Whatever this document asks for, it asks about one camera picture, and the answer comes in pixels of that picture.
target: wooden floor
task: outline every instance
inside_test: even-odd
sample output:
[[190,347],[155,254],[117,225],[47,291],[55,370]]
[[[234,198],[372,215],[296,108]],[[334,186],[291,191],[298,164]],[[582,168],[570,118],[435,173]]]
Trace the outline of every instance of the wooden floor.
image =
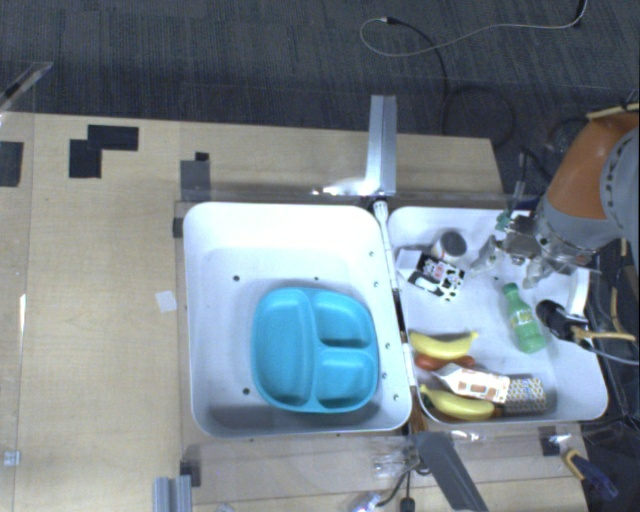
[[[69,179],[69,140],[86,139],[89,123],[139,127],[139,150],[103,151],[102,179]],[[182,453],[176,313],[161,312],[156,300],[159,292],[176,291],[171,226],[179,160],[204,151],[214,180],[278,184],[296,173],[315,187],[363,172],[366,134],[38,115],[34,141],[14,510],[151,510],[154,478],[175,477]],[[501,190],[490,144],[482,140],[400,137],[398,175],[432,190]],[[0,189],[3,256],[7,248],[27,253],[9,243],[10,232],[24,229],[11,224],[21,187]],[[15,313],[25,283],[5,275],[11,303],[0,307]],[[0,317],[3,327],[15,327],[14,313]],[[3,338],[0,350],[12,343],[15,350],[12,340]],[[2,387],[0,418],[16,393]],[[12,424],[15,432],[15,408]],[[573,441],[581,446],[579,436]],[[586,510],[580,483],[558,457],[516,452],[508,460],[469,459],[491,510]],[[371,480],[370,467],[352,471]],[[236,512],[337,511],[360,492],[248,500],[243,489],[255,482],[236,474],[233,484],[228,496]],[[415,485],[418,511],[449,510],[431,477]],[[11,510],[3,500],[0,510]]]

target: banana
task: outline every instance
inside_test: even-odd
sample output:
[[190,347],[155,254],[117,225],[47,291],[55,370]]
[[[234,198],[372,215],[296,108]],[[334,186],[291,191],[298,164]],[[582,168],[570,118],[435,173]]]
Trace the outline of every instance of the banana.
[[466,336],[451,341],[441,341],[426,334],[410,332],[411,345],[421,354],[436,359],[451,361],[464,356],[471,348],[471,342],[478,337],[476,331],[471,331]]
[[464,398],[448,391],[420,386],[420,392],[429,397],[433,406],[444,414],[464,421],[485,421],[491,418],[496,406],[488,400]]

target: orange food item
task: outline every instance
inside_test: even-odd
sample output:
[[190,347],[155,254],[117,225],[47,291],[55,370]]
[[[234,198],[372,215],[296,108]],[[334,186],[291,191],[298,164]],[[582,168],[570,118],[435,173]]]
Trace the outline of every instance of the orange food item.
[[463,368],[473,368],[476,364],[475,359],[471,356],[462,356],[458,359],[454,359],[453,361],[445,361],[444,359],[436,359],[435,357],[429,357],[424,354],[418,354],[415,358],[415,362],[418,368],[422,368],[423,370],[428,370],[430,372],[439,370],[449,363],[456,363]]

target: green bottle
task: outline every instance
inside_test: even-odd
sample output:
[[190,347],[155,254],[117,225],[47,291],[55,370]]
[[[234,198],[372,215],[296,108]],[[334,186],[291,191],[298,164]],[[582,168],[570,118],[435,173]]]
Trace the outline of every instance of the green bottle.
[[531,308],[518,294],[518,285],[509,283],[504,285],[502,292],[509,302],[509,320],[518,337],[520,350],[532,354],[544,348],[546,342],[540,333],[538,322],[533,316]]

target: blue divided plate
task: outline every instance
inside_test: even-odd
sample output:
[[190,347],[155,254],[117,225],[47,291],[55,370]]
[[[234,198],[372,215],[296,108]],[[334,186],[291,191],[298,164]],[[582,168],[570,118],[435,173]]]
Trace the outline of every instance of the blue divided plate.
[[369,311],[316,288],[279,288],[258,303],[251,367],[270,404],[341,413],[366,404],[378,385],[378,344]]

